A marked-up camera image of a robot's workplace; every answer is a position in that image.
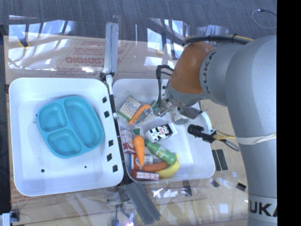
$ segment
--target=toy bottle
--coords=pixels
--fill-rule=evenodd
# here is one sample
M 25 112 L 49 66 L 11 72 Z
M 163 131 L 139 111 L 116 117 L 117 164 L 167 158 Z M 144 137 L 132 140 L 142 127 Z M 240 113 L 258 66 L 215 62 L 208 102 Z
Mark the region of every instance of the toy bottle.
M 176 160 L 176 155 L 174 153 L 171 153 L 169 150 L 159 144 L 154 144 L 146 139 L 144 141 L 144 145 L 149 148 L 151 153 L 153 153 L 155 156 L 163 161 L 166 161 L 168 165 L 173 164 Z

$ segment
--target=gray carpet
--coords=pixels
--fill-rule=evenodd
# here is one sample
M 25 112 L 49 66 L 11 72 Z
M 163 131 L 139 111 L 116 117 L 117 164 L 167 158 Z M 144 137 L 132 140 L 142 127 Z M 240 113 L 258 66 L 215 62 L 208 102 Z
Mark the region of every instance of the gray carpet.
M 230 34 L 252 39 L 274 35 L 277 29 L 265 29 L 252 20 L 256 9 L 277 13 L 277 0 L 0 0 L 0 24 L 8 28 L 9 15 L 49 20 L 81 22 L 76 35 L 103 37 L 100 24 L 119 18 L 119 38 L 147 41 L 150 18 L 180 20 L 196 35 L 198 28 L 226 26 Z M 270 12 L 256 13 L 263 27 L 274 27 L 277 17 Z M 0 214 L 10 211 L 8 137 L 3 45 L 0 45 Z

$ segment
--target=blue plate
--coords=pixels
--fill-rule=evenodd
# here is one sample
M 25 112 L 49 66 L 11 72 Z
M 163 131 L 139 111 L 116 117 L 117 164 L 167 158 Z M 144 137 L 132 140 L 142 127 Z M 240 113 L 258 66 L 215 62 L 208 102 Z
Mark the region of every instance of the blue plate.
M 46 104 L 40 108 L 37 122 L 47 146 L 58 157 L 81 155 L 99 146 L 104 139 L 95 110 L 78 96 Z

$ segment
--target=yellow banana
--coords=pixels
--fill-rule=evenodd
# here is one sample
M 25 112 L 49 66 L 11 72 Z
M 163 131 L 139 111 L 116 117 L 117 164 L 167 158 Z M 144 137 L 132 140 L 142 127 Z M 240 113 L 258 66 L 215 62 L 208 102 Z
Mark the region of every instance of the yellow banana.
M 156 171 L 155 173 L 159 174 L 160 178 L 170 178 L 172 177 L 177 170 L 180 168 L 180 163 L 178 161 L 179 155 L 176 154 L 176 160 L 169 167 Z

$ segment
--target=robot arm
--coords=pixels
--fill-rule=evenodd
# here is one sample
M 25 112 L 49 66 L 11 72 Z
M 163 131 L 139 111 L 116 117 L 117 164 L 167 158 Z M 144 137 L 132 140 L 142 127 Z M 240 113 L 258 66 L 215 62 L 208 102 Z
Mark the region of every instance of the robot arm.
M 159 115 L 210 99 L 226 106 L 246 168 L 249 226 L 277 225 L 276 36 L 185 48 Z

